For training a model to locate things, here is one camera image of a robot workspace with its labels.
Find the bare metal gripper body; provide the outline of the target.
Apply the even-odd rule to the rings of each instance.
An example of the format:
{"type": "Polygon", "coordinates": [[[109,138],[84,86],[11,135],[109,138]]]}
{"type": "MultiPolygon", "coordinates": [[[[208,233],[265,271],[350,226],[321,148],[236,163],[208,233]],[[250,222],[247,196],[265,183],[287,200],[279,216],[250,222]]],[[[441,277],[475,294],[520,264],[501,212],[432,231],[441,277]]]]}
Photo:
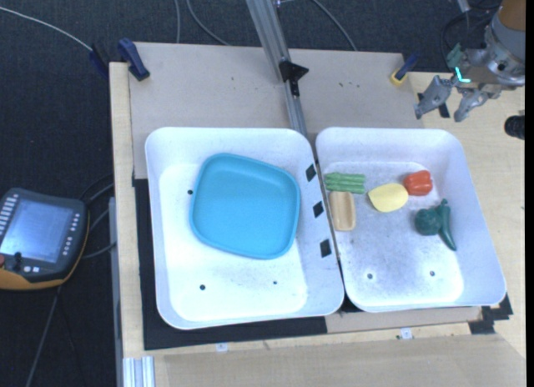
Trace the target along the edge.
{"type": "Polygon", "coordinates": [[[513,90],[525,85],[524,64],[498,48],[465,49],[454,71],[466,88],[513,90]]]}

